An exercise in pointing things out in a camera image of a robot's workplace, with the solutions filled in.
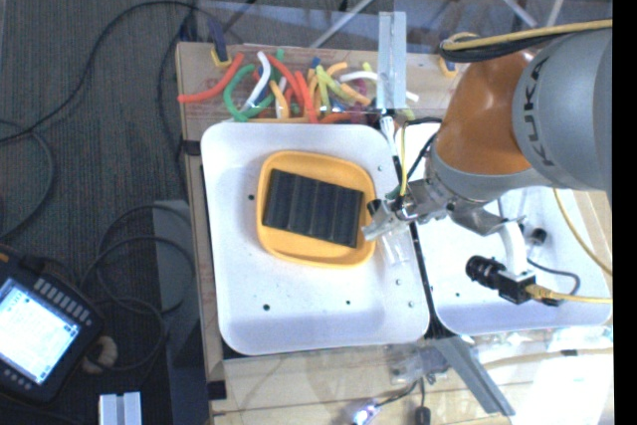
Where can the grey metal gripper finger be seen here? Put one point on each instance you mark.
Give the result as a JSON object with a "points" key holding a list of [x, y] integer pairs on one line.
{"points": [[380, 230], [382, 211]]}

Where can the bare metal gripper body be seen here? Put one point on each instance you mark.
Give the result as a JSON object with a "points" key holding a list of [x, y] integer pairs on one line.
{"points": [[425, 201]]}

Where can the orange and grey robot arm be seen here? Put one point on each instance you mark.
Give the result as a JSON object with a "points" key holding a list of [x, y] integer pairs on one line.
{"points": [[483, 124]]}

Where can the clear plastic piece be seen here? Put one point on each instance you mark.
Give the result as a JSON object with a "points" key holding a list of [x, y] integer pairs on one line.
{"points": [[395, 249]]}

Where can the yellow plate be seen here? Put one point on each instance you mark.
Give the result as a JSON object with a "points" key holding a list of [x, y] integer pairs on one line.
{"points": [[318, 256]]}

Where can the black ribbed rectangular panel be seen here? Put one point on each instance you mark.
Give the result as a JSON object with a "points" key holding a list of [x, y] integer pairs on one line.
{"points": [[313, 206]]}

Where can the white plastic tray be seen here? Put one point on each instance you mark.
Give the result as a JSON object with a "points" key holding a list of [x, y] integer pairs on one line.
{"points": [[473, 308], [298, 303]]}

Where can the orange foam tube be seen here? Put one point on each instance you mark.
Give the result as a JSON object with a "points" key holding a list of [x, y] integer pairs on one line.
{"points": [[356, 93], [338, 66], [279, 102]]}

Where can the white foam tube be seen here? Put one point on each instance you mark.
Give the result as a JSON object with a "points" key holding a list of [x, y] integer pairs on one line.
{"points": [[360, 75], [265, 69]]}

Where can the yellow foam tube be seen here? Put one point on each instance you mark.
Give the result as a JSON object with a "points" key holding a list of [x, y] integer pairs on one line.
{"points": [[328, 82]]}

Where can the blue foam tube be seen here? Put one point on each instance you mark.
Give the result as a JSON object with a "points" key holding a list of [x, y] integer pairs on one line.
{"points": [[315, 63]]}

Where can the brown cardboard board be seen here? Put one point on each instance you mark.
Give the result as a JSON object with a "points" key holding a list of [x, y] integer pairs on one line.
{"points": [[193, 214]]}

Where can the green foam tube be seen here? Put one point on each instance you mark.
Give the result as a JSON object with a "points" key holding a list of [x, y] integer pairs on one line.
{"points": [[228, 97]]}

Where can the black cylinder on white bracket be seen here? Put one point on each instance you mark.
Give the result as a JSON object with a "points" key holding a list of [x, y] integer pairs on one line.
{"points": [[485, 270]]}

